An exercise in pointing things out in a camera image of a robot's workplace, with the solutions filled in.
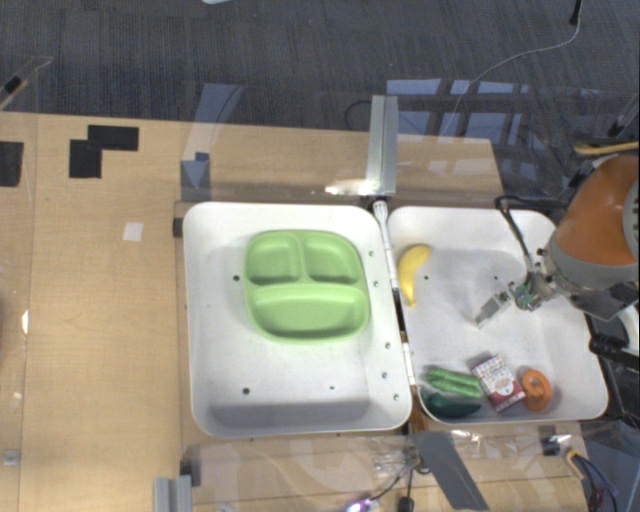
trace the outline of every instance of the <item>yellow cable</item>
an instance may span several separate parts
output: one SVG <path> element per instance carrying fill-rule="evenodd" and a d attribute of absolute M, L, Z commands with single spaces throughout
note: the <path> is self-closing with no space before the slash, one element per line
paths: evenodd
<path fill-rule="evenodd" d="M 630 149 L 638 149 L 638 141 L 625 142 L 623 144 L 615 144 L 613 146 L 592 147 L 592 146 L 574 146 L 573 150 L 581 155 L 606 155 L 607 153 L 617 153 L 618 151 L 629 151 Z"/>

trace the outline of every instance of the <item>metal bracket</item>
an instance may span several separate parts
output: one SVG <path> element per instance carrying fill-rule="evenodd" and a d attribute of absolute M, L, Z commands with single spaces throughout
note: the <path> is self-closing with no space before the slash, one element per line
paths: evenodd
<path fill-rule="evenodd" d="M 191 476 L 156 478 L 153 482 L 153 512 L 191 512 Z"/>
<path fill-rule="evenodd" d="M 389 196 L 396 191 L 398 154 L 398 97 L 373 96 L 369 124 L 367 192 Z"/>

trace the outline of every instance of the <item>dark floor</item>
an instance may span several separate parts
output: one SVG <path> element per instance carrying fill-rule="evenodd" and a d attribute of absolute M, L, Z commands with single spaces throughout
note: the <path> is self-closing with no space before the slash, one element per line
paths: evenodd
<path fill-rule="evenodd" d="M 574 0 L 3 0 L 0 79 L 49 55 L 43 112 L 194 119 L 203 84 L 247 86 L 235 122 L 335 128 L 388 80 L 471 79 L 568 39 Z M 486 78 L 638 91 L 640 2 L 585 0 L 581 32 Z"/>

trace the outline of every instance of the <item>green cucumber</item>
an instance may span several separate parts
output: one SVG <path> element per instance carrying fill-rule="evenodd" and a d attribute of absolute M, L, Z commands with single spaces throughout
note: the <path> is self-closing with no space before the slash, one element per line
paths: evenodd
<path fill-rule="evenodd" d="M 463 373 L 451 372 L 449 370 L 445 370 L 444 368 L 438 368 L 437 366 L 429 370 L 429 375 L 427 379 L 431 377 L 435 379 L 448 380 L 451 382 L 458 382 L 460 384 L 465 384 L 467 386 L 478 387 L 480 383 L 480 381 L 473 375 L 465 375 Z"/>
<path fill-rule="evenodd" d="M 451 419 L 464 418 L 465 416 L 469 416 L 470 414 L 478 411 L 480 407 L 482 407 L 478 403 L 465 403 L 449 400 L 443 397 L 440 393 L 435 393 L 429 396 L 425 400 L 425 405 L 427 406 L 427 409 L 436 416 Z"/>
<path fill-rule="evenodd" d="M 456 395 L 462 395 L 469 398 L 482 397 L 482 391 L 476 386 L 469 386 L 467 384 L 460 384 L 446 379 L 439 379 L 431 377 L 431 374 L 427 376 L 427 382 L 434 388 L 440 391 L 446 391 L 447 393 L 455 393 Z"/>

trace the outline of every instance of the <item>toy donut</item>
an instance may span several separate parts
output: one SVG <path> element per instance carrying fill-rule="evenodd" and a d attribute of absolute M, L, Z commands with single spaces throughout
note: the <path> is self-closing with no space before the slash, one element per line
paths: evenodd
<path fill-rule="evenodd" d="M 524 389 L 524 405 L 530 411 L 541 411 L 553 396 L 551 384 L 538 370 L 527 370 L 522 375 L 522 389 Z"/>

